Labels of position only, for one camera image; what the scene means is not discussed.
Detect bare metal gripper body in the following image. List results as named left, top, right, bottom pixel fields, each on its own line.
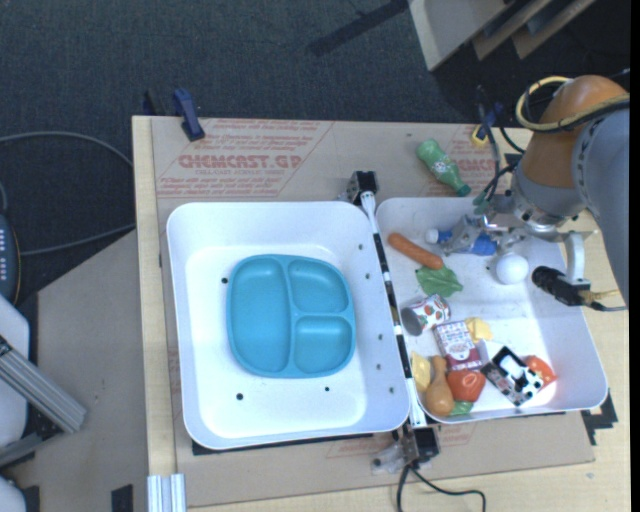
left=480, top=195, right=572, bottom=237

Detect blue bottle with white cap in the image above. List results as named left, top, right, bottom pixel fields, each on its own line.
left=425, top=227, right=499, bottom=258

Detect white ball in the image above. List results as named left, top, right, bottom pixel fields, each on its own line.
left=495, top=252, right=531, bottom=286

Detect orange carrot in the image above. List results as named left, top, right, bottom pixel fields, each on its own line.
left=387, top=232, right=445, bottom=272

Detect green lettuce leaf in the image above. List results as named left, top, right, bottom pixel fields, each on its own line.
left=414, top=264, right=465, bottom=299

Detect green plastic bottle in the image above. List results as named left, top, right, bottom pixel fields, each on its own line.
left=415, top=138, right=473, bottom=198

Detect white can with strawberry print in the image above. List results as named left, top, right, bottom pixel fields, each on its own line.
left=401, top=293, right=453, bottom=337

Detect thin black and white rod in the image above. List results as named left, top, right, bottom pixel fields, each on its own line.
left=360, top=191, right=424, bottom=427

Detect white plastic tray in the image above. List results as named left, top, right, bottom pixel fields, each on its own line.
left=374, top=196, right=610, bottom=425
left=165, top=200, right=413, bottom=450

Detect yellow cheese piece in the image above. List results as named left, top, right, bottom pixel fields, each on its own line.
left=464, top=317, right=494, bottom=344

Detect red and white carton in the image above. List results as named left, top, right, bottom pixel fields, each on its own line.
left=432, top=319, right=484, bottom=373

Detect black and white milk carton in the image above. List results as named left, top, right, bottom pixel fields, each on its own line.
left=480, top=345, right=545, bottom=408

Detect orange-red tomato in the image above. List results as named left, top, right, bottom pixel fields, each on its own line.
left=446, top=368, right=488, bottom=403

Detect tan chicken drumstick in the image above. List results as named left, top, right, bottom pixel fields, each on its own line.
left=425, top=355, right=456, bottom=418

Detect blue divided plate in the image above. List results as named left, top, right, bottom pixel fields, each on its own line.
left=225, top=253, right=358, bottom=380

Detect brown cardboard board, red print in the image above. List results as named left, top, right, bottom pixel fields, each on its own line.
left=149, top=117, right=597, bottom=509

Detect black cylinder on white bracket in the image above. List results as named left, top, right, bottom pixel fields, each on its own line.
left=530, top=230, right=594, bottom=307

